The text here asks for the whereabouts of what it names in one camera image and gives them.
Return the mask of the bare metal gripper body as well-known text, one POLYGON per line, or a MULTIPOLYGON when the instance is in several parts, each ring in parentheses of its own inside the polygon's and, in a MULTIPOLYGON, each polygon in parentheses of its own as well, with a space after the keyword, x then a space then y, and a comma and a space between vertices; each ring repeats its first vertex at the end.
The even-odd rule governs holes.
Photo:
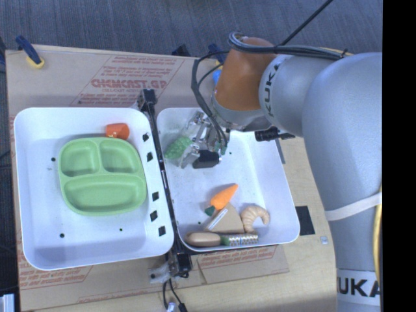
POLYGON ((193 123, 197 127, 196 134, 193 137, 197 159, 193 162, 193 168, 212 168, 220 164, 228 147, 228 138, 224 130, 216 128, 202 111, 195 114, 193 123))

